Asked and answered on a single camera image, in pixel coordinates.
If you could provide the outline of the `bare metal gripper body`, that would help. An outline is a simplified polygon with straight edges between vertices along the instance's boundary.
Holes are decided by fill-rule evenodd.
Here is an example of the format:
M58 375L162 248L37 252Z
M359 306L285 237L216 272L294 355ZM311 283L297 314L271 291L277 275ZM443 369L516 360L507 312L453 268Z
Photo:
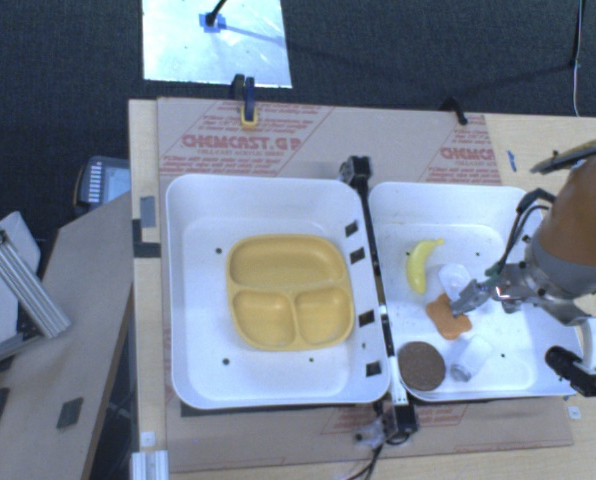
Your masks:
M527 305L538 307L553 318L577 318L574 296L550 280L545 272L529 261L494 264L485 271L490 297L508 313Z

